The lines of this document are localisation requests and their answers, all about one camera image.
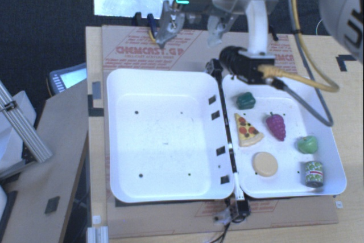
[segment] toy vegetable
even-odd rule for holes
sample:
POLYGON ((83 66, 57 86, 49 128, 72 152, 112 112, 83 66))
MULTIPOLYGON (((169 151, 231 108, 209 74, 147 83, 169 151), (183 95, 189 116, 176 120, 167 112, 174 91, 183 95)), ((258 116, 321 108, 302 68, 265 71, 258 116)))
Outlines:
POLYGON ((251 92, 240 94, 237 98, 238 109, 252 109, 255 105, 255 98, 251 92))
POLYGON ((283 117, 271 112, 271 116, 266 119, 266 122, 274 137, 280 141, 284 141, 286 137, 286 126, 284 125, 283 117))
POLYGON ((317 139, 315 136, 307 136, 299 139, 298 149, 303 154, 313 154, 317 151, 317 139))

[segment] toy pizza slice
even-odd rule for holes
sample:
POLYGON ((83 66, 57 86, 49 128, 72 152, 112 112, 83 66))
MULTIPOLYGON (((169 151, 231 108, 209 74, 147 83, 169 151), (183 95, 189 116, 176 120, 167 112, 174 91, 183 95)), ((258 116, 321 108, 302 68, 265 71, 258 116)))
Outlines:
POLYGON ((264 138, 264 134, 259 132, 252 124, 248 123, 239 114, 235 114, 235 120, 238 127, 239 145, 247 147, 258 143, 264 138))

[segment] white tray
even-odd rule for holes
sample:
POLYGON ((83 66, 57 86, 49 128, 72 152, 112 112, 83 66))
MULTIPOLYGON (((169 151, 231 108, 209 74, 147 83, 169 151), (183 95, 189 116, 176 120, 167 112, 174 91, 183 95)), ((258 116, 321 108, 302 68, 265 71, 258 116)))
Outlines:
MULTIPOLYGON (((313 88, 288 79, 283 81, 326 117, 313 88)), ((268 85, 247 85, 226 76, 223 88, 239 183, 246 194, 255 198, 267 198, 337 195, 345 190, 346 177, 331 128, 315 119, 289 94, 268 85), (251 92, 256 99, 253 109, 237 109, 236 98, 244 92, 251 92), (286 138, 283 142, 278 141, 266 125, 265 120, 270 112, 284 118, 286 138), (264 138, 250 147, 239 147, 234 113, 243 116, 264 134, 264 138), (302 154, 297 149, 298 139, 307 135, 317 137, 318 151, 314 154, 302 154), (262 151, 271 153, 278 161, 278 171, 274 176, 267 178, 255 174, 253 156, 262 151), (304 164, 313 160, 323 164, 324 186, 320 188, 305 186, 304 164)))
POLYGON ((199 72, 118 69, 107 78, 107 103, 110 184, 117 199, 224 199, 232 193, 214 78, 199 72), (211 97, 215 102, 210 104, 211 97), (220 117, 212 119, 217 112, 220 117), (225 153, 217 155, 221 147, 225 153))

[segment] gray cable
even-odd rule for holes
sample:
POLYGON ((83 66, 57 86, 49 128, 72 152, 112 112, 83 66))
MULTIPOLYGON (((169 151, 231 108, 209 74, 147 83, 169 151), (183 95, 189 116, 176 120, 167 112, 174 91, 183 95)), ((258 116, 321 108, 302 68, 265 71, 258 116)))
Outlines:
MULTIPOLYGON (((289 8, 289 17, 290 17, 290 19, 291 19, 291 25, 292 25, 292 29, 294 30, 294 31, 296 31, 297 30, 297 27, 296 27, 296 24, 295 24, 295 19, 294 19, 294 17, 293 17, 293 7, 292 7, 292 0, 288 0, 288 8, 289 8)), ((308 75, 309 75, 309 77, 310 77, 310 79, 311 80, 315 80, 315 77, 313 76, 313 74, 312 74, 312 71, 311 71, 311 69, 310 69, 310 67, 309 67, 309 65, 308 65, 308 62, 307 62, 307 60, 306 60, 306 57, 305 57, 305 54, 304 54, 304 52, 303 52, 303 49, 302 49, 302 46, 301 46, 301 43, 300 43, 300 40, 299 40, 299 38, 298 38, 298 35, 297 34, 294 34, 294 36, 295 36, 295 40, 296 40, 296 44, 297 44, 297 48, 298 48, 298 50, 299 50, 299 52, 300 52, 300 55, 301 55, 301 58, 302 58, 302 62, 303 62, 303 66, 306 68, 306 70, 307 70, 307 72, 308 72, 308 75)), ((289 89, 288 88, 288 90, 289 90, 289 92, 287 91, 287 90, 285 90, 287 93, 289 93, 292 97, 294 97, 294 98, 296 98, 296 97, 298 97, 299 98, 299 102, 302 104, 302 102, 301 101, 303 101, 302 100, 302 98, 300 98, 295 92, 293 92, 291 89, 289 89)), ((326 125, 326 126, 329 126, 329 127, 331 127, 331 126, 333 126, 333 124, 334 124, 334 121, 333 121, 333 118, 332 118, 332 116, 331 116, 331 113, 330 113, 330 110, 328 109, 328 107, 327 107, 327 105, 326 105, 326 102, 325 102, 325 100, 324 100, 324 98, 323 98, 323 96, 322 96, 322 94, 321 94, 321 91, 318 89, 318 88, 315 88, 315 91, 316 91, 316 93, 317 93, 317 96, 318 96, 318 99, 320 100, 320 102, 321 102, 321 105, 322 105, 322 107, 324 108, 324 110, 325 110, 325 113, 326 113, 326 116, 327 116, 327 118, 328 118, 328 121, 327 120, 325 120, 322 116, 320 116, 320 114, 318 113, 318 112, 316 112, 312 107, 310 107, 305 101, 305 103, 306 103, 306 105, 308 106, 308 107, 306 107, 304 104, 302 104, 313 116, 315 116, 320 122, 322 122, 324 125, 326 125)))

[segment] dark floor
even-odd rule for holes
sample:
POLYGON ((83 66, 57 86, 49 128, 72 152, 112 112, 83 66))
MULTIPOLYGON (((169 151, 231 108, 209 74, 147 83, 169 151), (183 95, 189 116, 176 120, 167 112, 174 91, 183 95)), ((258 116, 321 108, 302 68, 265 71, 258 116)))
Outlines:
MULTIPOLYGON (((318 0, 298 0, 298 7, 303 32, 315 34, 320 20, 318 0)), ((49 97, 47 75, 85 62, 86 26, 131 25, 127 18, 95 16, 93 0, 0 0, 0 18, 0 80, 11 94, 25 90, 38 115, 49 97)), ((291 32, 286 0, 280 0, 270 15, 270 23, 278 33, 291 32)), ((187 27, 205 28, 204 23, 187 27)), ((244 17, 237 20, 232 30, 246 31, 244 17)), ((323 26, 320 34, 326 34, 323 26)), ((85 176, 76 198, 85 201, 74 204, 67 243, 78 242, 76 237, 84 242, 84 180, 85 176)))

